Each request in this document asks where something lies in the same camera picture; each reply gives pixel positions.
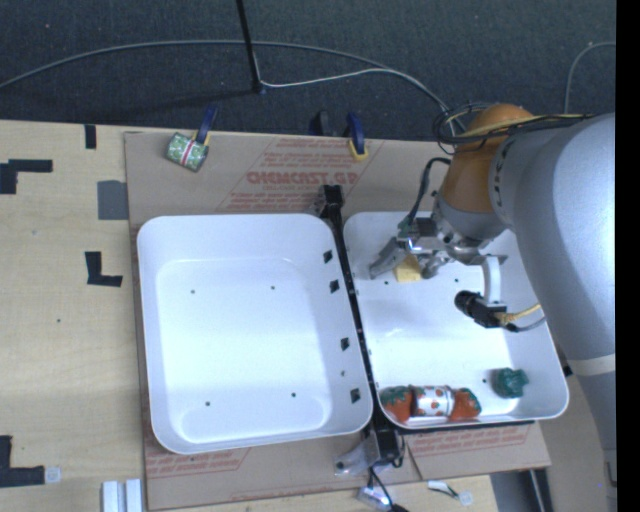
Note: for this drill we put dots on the white can with strawberry print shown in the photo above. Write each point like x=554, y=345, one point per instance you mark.
x=434, y=400

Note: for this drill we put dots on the green toy broccoli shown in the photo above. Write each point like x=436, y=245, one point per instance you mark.
x=511, y=383

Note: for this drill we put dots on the yellow cheese wedge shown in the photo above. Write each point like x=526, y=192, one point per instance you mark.
x=407, y=272

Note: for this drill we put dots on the brown cardboard board red print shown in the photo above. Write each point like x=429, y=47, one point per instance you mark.
x=280, y=175

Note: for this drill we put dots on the black cylinder on white bracket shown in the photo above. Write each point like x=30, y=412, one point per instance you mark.
x=480, y=307

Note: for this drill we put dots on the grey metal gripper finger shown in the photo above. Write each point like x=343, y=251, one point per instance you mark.
x=434, y=265
x=390, y=257

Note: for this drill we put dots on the red toy strawberry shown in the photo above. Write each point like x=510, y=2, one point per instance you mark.
x=465, y=404
x=397, y=402

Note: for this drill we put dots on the green patterned can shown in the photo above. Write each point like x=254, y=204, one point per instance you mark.
x=186, y=151

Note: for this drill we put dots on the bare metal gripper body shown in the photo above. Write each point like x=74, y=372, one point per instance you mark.
x=452, y=247

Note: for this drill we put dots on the white plastic tray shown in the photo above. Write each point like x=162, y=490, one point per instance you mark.
x=430, y=345
x=240, y=350

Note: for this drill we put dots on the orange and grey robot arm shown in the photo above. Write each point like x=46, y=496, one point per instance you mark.
x=560, y=215

